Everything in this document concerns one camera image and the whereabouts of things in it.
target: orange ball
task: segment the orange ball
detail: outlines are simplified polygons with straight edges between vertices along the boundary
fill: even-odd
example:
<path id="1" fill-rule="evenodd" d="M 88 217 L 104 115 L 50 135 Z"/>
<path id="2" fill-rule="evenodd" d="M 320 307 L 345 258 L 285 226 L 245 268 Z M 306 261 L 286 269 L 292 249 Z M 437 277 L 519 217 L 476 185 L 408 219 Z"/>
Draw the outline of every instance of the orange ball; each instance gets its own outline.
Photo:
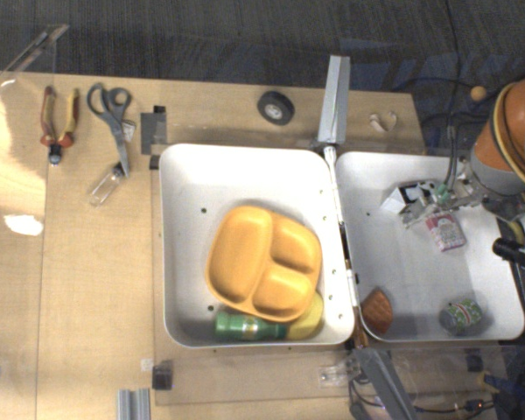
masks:
<path id="1" fill-rule="evenodd" d="M 475 86 L 471 89 L 471 99 L 474 102 L 481 102 L 487 97 L 487 89 L 482 86 Z"/>

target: wooden tabletop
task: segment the wooden tabletop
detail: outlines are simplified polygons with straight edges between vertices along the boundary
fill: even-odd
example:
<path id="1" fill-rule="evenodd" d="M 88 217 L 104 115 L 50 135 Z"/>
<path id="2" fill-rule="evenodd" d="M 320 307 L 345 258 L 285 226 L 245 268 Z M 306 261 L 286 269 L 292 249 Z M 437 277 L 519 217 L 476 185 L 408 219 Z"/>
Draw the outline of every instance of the wooden tabletop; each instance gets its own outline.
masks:
<path id="1" fill-rule="evenodd" d="M 96 82 L 133 96 L 126 118 L 138 124 L 128 145 L 130 178 L 104 206 L 88 203 L 90 190 L 118 158 L 108 126 L 85 104 Z M 58 167 L 39 144 L 43 91 L 57 93 L 57 129 L 67 97 L 80 90 L 75 143 Z M 155 357 L 150 158 L 140 154 L 140 114 L 167 109 L 171 142 L 218 137 L 218 143 L 282 139 L 299 147 L 317 132 L 323 89 L 274 88 L 296 107 L 293 121 L 265 122 L 256 102 L 269 87 L 27 73 L 0 97 L 0 419 L 116 417 L 119 389 L 151 386 Z M 380 133 L 368 124 L 377 113 L 398 124 Z M 424 147 L 410 95 L 351 92 L 348 136 L 388 151 Z M 6 225 L 29 215 L 44 230 L 27 235 Z M 351 418 L 345 397 L 157 406 L 152 418 Z"/>

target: toy wheel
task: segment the toy wheel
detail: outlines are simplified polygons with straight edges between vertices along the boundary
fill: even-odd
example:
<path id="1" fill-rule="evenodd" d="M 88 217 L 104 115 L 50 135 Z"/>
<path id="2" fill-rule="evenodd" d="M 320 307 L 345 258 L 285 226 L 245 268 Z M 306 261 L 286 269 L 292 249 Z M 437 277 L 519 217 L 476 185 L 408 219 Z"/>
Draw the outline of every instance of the toy wheel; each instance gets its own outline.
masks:
<path id="1" fill-rule="evenodd" d="M 256 106 L 266 121 L 278 126 L 288 124 L 295 112 L 292 102 L 278 92 L 267 92 Z"/>

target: soda can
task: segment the soda can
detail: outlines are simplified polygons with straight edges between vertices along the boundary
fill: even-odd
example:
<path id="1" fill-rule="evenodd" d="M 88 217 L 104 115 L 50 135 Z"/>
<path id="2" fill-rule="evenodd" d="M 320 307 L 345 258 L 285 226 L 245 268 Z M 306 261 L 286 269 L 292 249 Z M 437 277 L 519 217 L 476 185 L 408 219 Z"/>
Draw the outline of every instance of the soda can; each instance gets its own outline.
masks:
<path id="1" fill-rule="evenodd" d="M 439 323 L 454 336 L 464 334 L 482 319 L 482 308 L 471 298 L 449 303 L 439 313 Z"/>

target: green cylindrical container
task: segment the green cylindrical container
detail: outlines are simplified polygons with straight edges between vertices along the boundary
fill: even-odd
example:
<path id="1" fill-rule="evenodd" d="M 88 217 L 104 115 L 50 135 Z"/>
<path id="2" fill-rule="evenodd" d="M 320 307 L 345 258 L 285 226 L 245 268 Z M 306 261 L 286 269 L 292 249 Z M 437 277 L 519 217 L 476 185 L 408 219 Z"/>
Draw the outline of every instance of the green cylindrical container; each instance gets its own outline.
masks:
<path id="1" fill-rule="evenodd" d="M 452 302 L 439 313 L 439 323 L 452 335 L 464 334 L 482 319 L 482 309 L 471 298 Z"/>
<path id="2" fill-rule="evenodd" d="M 217 338 L 228 340 L 282 339 L 286 336 L 286 325 L 271 324 L 247 314 L 228 314 L 224 311 L 216 315 L 215 334 Z"/>

